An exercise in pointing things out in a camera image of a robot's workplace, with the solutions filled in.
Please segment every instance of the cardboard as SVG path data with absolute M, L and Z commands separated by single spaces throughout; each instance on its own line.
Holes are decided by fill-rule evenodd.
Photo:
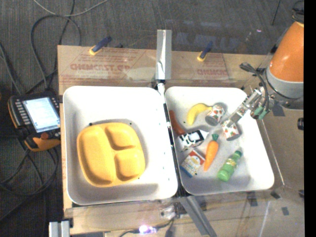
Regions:
M 71 86 L 147 86 L 155 81 L 156 50 L 102 48 L 96 55 L 90 47 L 58 46 L 59 94 Z M 172 52 L 172 81 L 195 80 L 226 81 L 223 54 L 208 53 L 197 60 L 199 52 Z

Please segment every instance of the toy food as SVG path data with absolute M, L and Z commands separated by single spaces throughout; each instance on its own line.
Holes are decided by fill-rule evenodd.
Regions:
M 201 112 L 204 112 L 206 110 L 212 110 L 212 107 L 207 106 L 207 105 L 202 104 L 202 103 L 193 105 L 187 113 L 187 123 L 189 125 L 192 125 L 194 123 L 194 121 L 196 120 L 198 114 Z
M 213 108 L 205 116 L 205 121 L 209 125 L 216 126 L 225 114 L 225 109 L 220 104 L 213 105 Z
M 232 155 L 228 157 L 221 169 L 217 173 L 217 178 L 223 182 L 228 182 L 237 168 L 237 161 L 242 156 L 241 151 L 235 151 Z
M 77 149 L 84 177 L 97 187 L 130 182 L 145 170 L 139 138 L 125 123 L 111 122 L 85 128 L 77 137 Z
M 189 177 L 197 174 L 205 159 L 196 151 L 192 150 L 185 160 L 181 163 L 180 169 L 183 170 Z
M 182 127 L 179 125 L 176 114 L 173 110 L 169 111 L 169 116 L 170 116 L 170 122 L 172 129 L 177 135 L 182 135 L 185 134 L 185 130 L 182 129 Z
M 212 134 L 212 138 L 213 140 L 211 140 L 207 144 L 207 148 L 206 148 L 204 171 L 207 171 L 209 167 L 211 166 L 219 148 L 219 144 L 217 142 L 218 134 L 216 133 Z
M 185 133 L 176 138 L 178 144 L 181 148 L 181 151 L 194 148 L 203 143 L 203 141 L 208 136 L 209 132 L 203 130 L 197 130 L 190 133 Z

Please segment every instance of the black cable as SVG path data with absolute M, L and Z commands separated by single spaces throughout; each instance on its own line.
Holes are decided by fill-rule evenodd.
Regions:
M 171 221 L 171 224 L 170 224 L 170 226 L 168 227 L 168 229 L 167 229 L 167 231 L 166 231 L 166 233 L 165 233 L 165 237 L 171 237 L 171 236 L 173 236 L 173 234 L 172 234 L 172 230 L 171 230 L 171 228 L 172 228 L 172 226 L 173 226 L 173 223 L 174 223 L 174 219 L 172 219 L 172 221 Z
M 75 0 L 72 0 L 72 8 L 71 8 L 70 14 L 73 13 L 74 9 L 75 9 Z M 67 28 L 69 22 L 71 22 L 71 23 L 73 23 L 73 24 L 75 25 L 76 30 L 77 30 L 77 32 L 78 32 L 79 38 L 78 38 L 78 43 L 77 43 L 77 45 L 80 45 L 80 43 L 81 43 L 81 35 L 80 35 L 79 26 L 78 26 L 73 20 L 70 19 L 70 16 L 66 17 L 66 16 L 62 16 L 62 15 L 48 15 L 48 16 L 45 16 L 45 17 L 40 18 L 40 19 L 39 19 L 37 22 L 35 22 L 35 24 L 33 25 L 32 30 L 31 30 L 31 36 L 34 35 L 34 30 L 35 30 L 35 27 L 37 26 L 37 24 L 38 24 L 40 21 L 44 20 L 46 17 L 61 17 L 61 18 L 64 18 L 64 19 L 67 20 L 67 22 L 66 22 L 66 24 L 65 24 L 65 26 L 64 26 L 64 28 L 63 28 L 62 34 L 61 34 L 61 36 L 60 36 L 60 39 L 59 39 L 59 41 L 58 41 L 58 44 L 61 44 L 62 37 L 63 37 L 63 35 L 64 35 L 64 33 L 65 33 L 65 30 L 66 30 L 66 28 Z M 43 71 L 44 71 L 44 68 L 43 68 L 43 65 L 41 64 L 40 59 L 39 59 L 39 57 L 38 57 L 38 55 L 37 55 L 37 53 L 36 53 L 35 44 L 34 44 L 34 40 L 32 39 L 32 37 L 31 37 L 31 46 L 32 46 L 32 51 L 33 51 L 33 54 L 34 54 L 35 59 L 36 59 L 36 61 L 37 61 L 37 64 L 39 65 L 41 71 L 43 72 Z M 27 93 L 32 92 L 32 91 L 34 90 L 34 88 L 36 88 L 37 86 L 39 86 L 42 82 L 45 83 L 45 88 L 46 88 L 46 89 L 49 88 L 49 85 L 50 85 L 50 83 L 51 83 L 51 81 L 52 81 L 52 76 L 53 76 L 53 74 L 54 74 L 55 72 L 57 72 L 57 55 L 55 56 L 55 63 L 54 63 L 54 70 L 53 70 L 53 72 L 51 72 L 50 74 L 48 74 L 48 75 L 46 75 L 45 77 L 43 77 L 43 79 L 41 79 L 40 81 L 38 81 L 33 87 L 31 87 L 31 88 L 27 91 Z
M 19 90 L 18 86 L 17 86 L 16 83 L 15 83 L 15 80 L 14 80 L 13 75 L 12 75 L 12 73 L 11 73 L 11 69 L 10 69 L 10 66 L 9 66 L 9 62 L 8 62 L 8 60 L 7 60 L 7 57 L 6 57 L 5 53 L 4 53 L 4 48 L 3 48 L 3 46 L 2 46 L 1 43 L 0 43 L 0 51 L 1 51 L 1 56 L 0 56 L 0 57 L 1 57 L 1 60 L 2 60 L 2 61 L 4 62 L 4 64 L 5 64 L 5 67 L 6 67 L 6 70 L 7 70 L 8 74 L 9 74 L 9 76 L 10 76 L 11 82 L 13 83 L 13 85 L 14 85 L 16 91 L 19 93 L 19 95 L 21 95 L 21 91 Z
M 171 219 L 170 221 L 168 221 L 168 223 L 166 223 L 166 224 L 157 225 L 157 226 L 155 226 L 155 227 L 153 227 L 153 228 L 159 230 L 159 229 L 165 228 L 166 226 L 168 226 L 168 225 L 171 224 L 170 227 L 169 227 L 168 230 L 167 230 L 167 232 L 168 232 L 168 231 L 170 231 L 170 229 L 171 229 L 171 227 L 172 227 L 172 225 L 173 225 L 173 222 L 174 222 L 174 218 L 172 218 L 172 219 Z M 133 229 L 133 230 L 128 230 L 128 231 L 122 233 L 119 237 L 122 237 L 122 236 L 124 236 L 124 235 L 126 235 L 126 234 L 139 234 L 139 233 L 140 233 L 140 232 L 139 232 L 139 229 Z
M 53 162 L 54 162 L 54 164 L 55 164 L 55 168 L 54 168 L 54 171 L 53 171 L 53 173 L 50 175 L 50 177 L 49 177 L 49 179 L 53 176 L 54 178 L 53 178 L 53 180 L 55 179 L 55 176 L 56 176 L 56 169 L 57 169 L 57 167 L 58 167 L 58 162 L 59 162 L 59 157 L 58 157 L 58 153 L 57 153 L 57 151 L 56 151 L 56 149 L 53 149 L 54 150 L 54 152 L 55 152 L 55 157 L 56 157 L 56 159 L 52 156 L 52 154 L 51 154 L 51 152 L 50 151 L 48 151 L 49 152 L 49 154 L 50 154 L 50 156 L 51 156 L 51 158 L 52 158 L 52 160 L 53 160 Z M 36 174 L 37 174 L 37 176 L 38 176 L 38 179 L 40 180 L 40 182 L 41 182 L 41 187 L 40 188 L 38 188 L 37 189 L 37 191 L 39 191 L 39 190 L 41 190 L 41 192 L 34 192 L 34 193 L 32 193 L 32 194 L 30 194 L 30 195 L 27 195 L 27 196 L 25 196 L 25 194 L 23 194 L 23 200 L 19 203 L 19 204 L 17 204 L 14 208 L 12 208 L 10 211 L 8 211 L 6 214 L 4 214 L 1 218 L 0 218 L 0 222 L 3 220 L 3 219 L 5 219 L 6 217 L 8 217 L 12 212 L 14 212 L 16 209 L 18 209 L 20 206 L 22 206 L 25 202 L 27 202 L 27 201 L 31 201 L 31 200 L 33 200 L 34 198 L 36 198 L 38 195 L 40 195 L 41 193 L 43 193 L 46 189 L 48 189 L 49 187 L 50 187 L 50 185 L 52 184 L 52 181 L 49 181 L 49 182 L 44 182 L 43 181 L 43 179 L 42 179 L 42 177 L 41 177 L 41 175 L 40 175 L 40 172 L 39 172 L 39 169 L 38 169 L 38 167 L 35 165 L 35 163 L 34 163 L 34 160 L 30 157 L 30 155 L 29 155 L 29 152 L 27 152 L 26 153 L 26 155 L 27 155 L 27 157 L 30 159 L 30 161 L 31 161 L 31 163 L 32 163 L 32 167 L 35 169 L 35 171 L 36 171 Z M 15 177 L 16 176 L 16 174 L 14 174 L 14 175 L 12 175 L 12 176 L 10 176 L 9 178 L 7 178 L 7 179 L 12 179 L 13 177 Z M 44 200 L 44 207 L 46 208 L 46 198 L 45 197 L 43 197 L 43 200 Z
M 275 12 L 274 12 L 273 17 L 272 17 L 271 25 L 273 25 L 274 22 L 275 22 L 275 19 L 276 19 L 276 16 L 277 16 L 277 11 L 278 11 L 278 8 L 279 8 L 280 4 L 281 4 L 281 0 L 278 0 Z
M 37 64 L 38 64 L 39 69 L 40 69 L 40 72 L 41 72 L 41 74 L 42 74 L 43 81 L 44 81 L 44 85 L 45 85 L 45 89 L 48 89 L 48 84 L 47 84 L 47 80 L 46 80 L 45 69 L 44 69 L 44 67 L 43 67 L 43 65 L 42 65 L 42 63 L 41 63 L 41 61 L 40 61 L 40 59 L 39 59 L 39 57 L 38 57 L 38 54 L 37 54 L 37 52 L 36 52 L 36 49 L 35 49 L 35 45 L 34 45 L 34 30 L 35 30 L 36 26 L 37 26 L 42 20 L 44 20 L 44 19 L 46 19 L 46 18 L 53 18 L 53 17 L 63 18 L 63 19 L 66 19 L 68 22 L 71 22 L 72 24 L 74 24 L 75 27 L 76 27 L 77 33 L 78 33 L 78 35 L 80 36 L 79 26 L 78 26 L 72 19 L 67 18 L 67 17 L 64 17 L 64 16 L 61 16 L 61 15 L 47 15 L 47 16 L 44 16 L 44 17 L 38 19 L 38 20 L 34 23 L 32 29 L 31 29 L 31 34 L 30 34 L 30 37 L 31 37 L 31 47 L 32 47 L 32 52 L 33 52 L 33 54 L 34 54 L 35 60 L 36 60 L 36 62 L 37 62 Z
M 303 3 L 303 6 L 300 8 L 297 6 L 299 3 Z M 295 21 L 304 24 L 304 0 L 298 0 L 294 3 L 292 13 L 292 18 Z
M 16 167 L 15 171 L 9 177 L 7 177 L 6 179 L 0 181 L 0 184 L 6 184 L 6 183 L 10 182 L 19 173 L 19 171 L 21 170 L 21 168 L 23 166 L 23 163 L 24 163 L 25 159 L 29 155 L 29 152 L 30 152 L 29 149 L 26 149 L 24 151 L 24 156 L 23 156 L 22 160 L 20 161 L 19 165 Z

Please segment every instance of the cup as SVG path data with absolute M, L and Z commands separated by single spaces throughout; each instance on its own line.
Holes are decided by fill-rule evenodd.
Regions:
M 232 141 L 232 140 L 240 137 L 241 134 L 240 134 L 239 129 L 235 123 L 233 123 L 231 126 L 227 126 L 228 122 L 229 122 L 229 120 L 222 122 L 221 126 L 222 126 L 223 133 L 225 135 L 226 140 Z
M 212 110 L 206 114 L 205 121 L 209 125 L 216 126 L 224 114 L 224 107 L 222 107 L 220 104 L 213 105 Z

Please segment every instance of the green bottle cap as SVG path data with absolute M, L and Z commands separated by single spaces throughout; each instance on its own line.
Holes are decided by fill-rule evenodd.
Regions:
M 262 120 L 262 119 L 265 117 L 265 115 L 266 115 L 267 113 L 268 113 L 267 110 L 263 110 L 262 113 L 259 115 L 259 118 L 258 118 L 258 119 Z
M 260 113 L 262 113 L 262 111 L 263 111 L 263 107 L 262 107 L 262 106 L 259 106 L 259 107 L 255 110 L 254 114 L 255 114 L 255 115 L 259 115 Z
M 212 134 L 212 139 L 215 140 L 215 141 L 217 141 L 217 139 L 218 139 L 218 134 L 213 133 L 213 134 Z
M 223 182 L 228 182 L 231 178 L 231 174 L 224 169 L 221 169 L 217 173 L 217 178 Z
M 236 150 L 235 154 L 239 155 L 239 158 L 242 157 L 242 152 L 241 151 Z

